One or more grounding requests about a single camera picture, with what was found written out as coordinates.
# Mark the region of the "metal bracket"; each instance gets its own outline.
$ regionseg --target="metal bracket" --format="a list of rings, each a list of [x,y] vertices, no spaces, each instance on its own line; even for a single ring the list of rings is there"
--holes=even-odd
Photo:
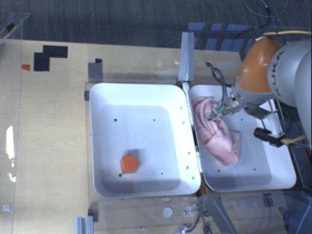
[[[191,103],[190,95],[189,95],[189,92],[190,92],[189,84],[187,82],[182,83],[182,89],[183,89],[183,92],[185,93],[187,109],[189,111],[190,123],[191,123],[192,129],[193,129],[195,127],[195,123],[194,123],[192,103]]]
[[[182,32],[179,82],[194,80],[194,42],[193,32]]]
[[[213,218],[222,234],[238,234],[222,202],[217,195],[204,195],[201,197],[203,206]]]
[[[75,234],[93,234],[93,217],[76,217]]]
[[[245,108],[245,112],[259,120],[265,119],[271,112],[258,106]]]

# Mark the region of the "pink towel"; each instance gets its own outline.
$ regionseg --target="pink towel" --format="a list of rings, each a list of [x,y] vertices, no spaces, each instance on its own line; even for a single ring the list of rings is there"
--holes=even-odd
[[[197,97],[192,103],[198,137],[217,163],[228,166],[236,163],[240,151],[240,134],[229,130],[224,120],[208,120],[212,108],[209,97]]]

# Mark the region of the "orange cube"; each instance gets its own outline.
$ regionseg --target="orange cube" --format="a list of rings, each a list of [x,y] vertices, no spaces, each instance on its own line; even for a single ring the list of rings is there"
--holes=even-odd
[[[22,70],[25,70],[25,71],[30,71],[30,65],[29,64],[22,64],[21,66]]]
[[[122,174],[133,174],[137,171],[137,157],[135,155],[123,156],[120,165]]]

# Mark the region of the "yellow cable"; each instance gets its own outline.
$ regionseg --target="yellow cable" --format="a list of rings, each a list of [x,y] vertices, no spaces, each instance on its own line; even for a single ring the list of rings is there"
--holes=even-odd
[[[263,33],[263,36],[279,36],[279,35],[289,35],[289,34],[301,34],[301,35],[312,35],[310,31],[304,30],[285,30],[285,31],[272,31]]]
[[[303,140],[303,139],[305,139],[305,138],[306,138],[305,135],[301,135],[301,136],[299,136],[299,137],[297,137],[297,138],[294,138],[294,139],[284,138],[284,139],[281,140],[281,142],[282,142],[283,144],[285,144],[286,146],[288,146],[288,145],[290,145],[290,144],[295,143],[296,141],[300,141],[300,140]]]

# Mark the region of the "gray carpet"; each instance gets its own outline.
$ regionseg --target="gray carpet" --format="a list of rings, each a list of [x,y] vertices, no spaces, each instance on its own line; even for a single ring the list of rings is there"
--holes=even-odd
[[[272,15],[286,2],[265,1]],[[248,5],[266,15],[259,1]],[[311,0],[289,0],[264,30],[310,29],[311,10]],[[246,47],[263,29],[241,35],[246,40],[234,47],[220,39],[267,22],[248,11],[244,0],[0,0],[0,22],[8,23],[15,12],[31,13],[24,39],[178,48],[181,32],[194,31],[197,49],[222,50]]]

